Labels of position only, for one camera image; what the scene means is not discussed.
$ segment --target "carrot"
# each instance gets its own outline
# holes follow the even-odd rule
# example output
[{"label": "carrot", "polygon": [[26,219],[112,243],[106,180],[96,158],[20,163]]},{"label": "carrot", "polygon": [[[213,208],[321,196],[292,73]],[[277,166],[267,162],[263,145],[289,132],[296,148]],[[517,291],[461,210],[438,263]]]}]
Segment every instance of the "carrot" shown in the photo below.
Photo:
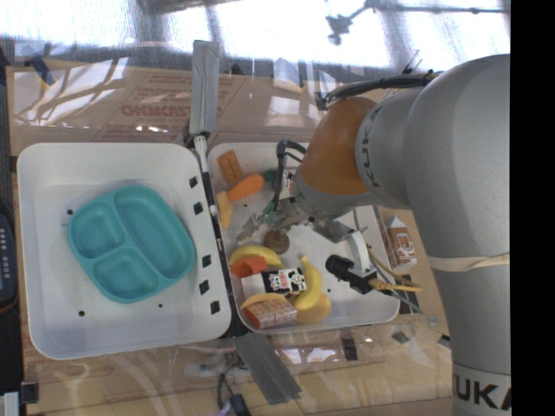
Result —
[{"label": "carrot", "polygon": [[261,191],[263,187],[264,177],[260,174],[250,174],[232,186],[227,192],[227,197],[234,202]]}]

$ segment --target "brown round object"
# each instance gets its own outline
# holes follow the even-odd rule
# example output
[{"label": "brown round object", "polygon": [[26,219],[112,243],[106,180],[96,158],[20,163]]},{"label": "brown round object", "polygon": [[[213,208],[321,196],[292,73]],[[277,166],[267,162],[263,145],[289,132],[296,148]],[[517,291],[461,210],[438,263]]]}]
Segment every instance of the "brown round object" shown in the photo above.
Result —
[{"label": "brown round object", "polygon": [[277,254],[284,254],[289,249],[289,238],[277,230],[270,230],[264,236],[264,246],[274,250]]}]

